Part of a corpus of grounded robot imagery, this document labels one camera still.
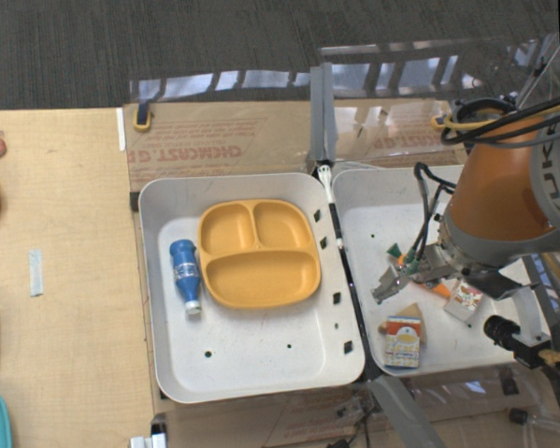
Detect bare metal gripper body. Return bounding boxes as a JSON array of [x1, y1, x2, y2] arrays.
[[405, 239, 477, 285]]

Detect orange carrot green top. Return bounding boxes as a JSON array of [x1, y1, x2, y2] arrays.
[[385, 239, 453, 303]]

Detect small white printed carton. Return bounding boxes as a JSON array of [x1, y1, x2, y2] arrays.
[[441, 277, 486, 324]]

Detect orange and white carton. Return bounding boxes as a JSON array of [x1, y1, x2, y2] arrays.
[[381, 314, 425, 371]]

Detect white plastic tray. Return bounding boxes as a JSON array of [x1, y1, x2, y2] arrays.
[[136, 167, 368, 407], [330, 159, 553, 381]]

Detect orange divided plate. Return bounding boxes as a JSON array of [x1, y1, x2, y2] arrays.
[[194, 195, 324, 313]]

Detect clear plastic bottle black cap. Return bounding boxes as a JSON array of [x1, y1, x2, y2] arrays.
[[508, 405, 560, 443]]

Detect blue bottle white cap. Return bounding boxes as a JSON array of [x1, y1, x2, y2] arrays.
[[167, 238, 205, 318]]

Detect brown cardboard board red print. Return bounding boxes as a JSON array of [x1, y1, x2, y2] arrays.
[[122, 81, 557, 448]]

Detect black cylinder on white bracket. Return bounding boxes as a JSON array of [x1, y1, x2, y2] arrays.
[[480, 269, 554, 373]]

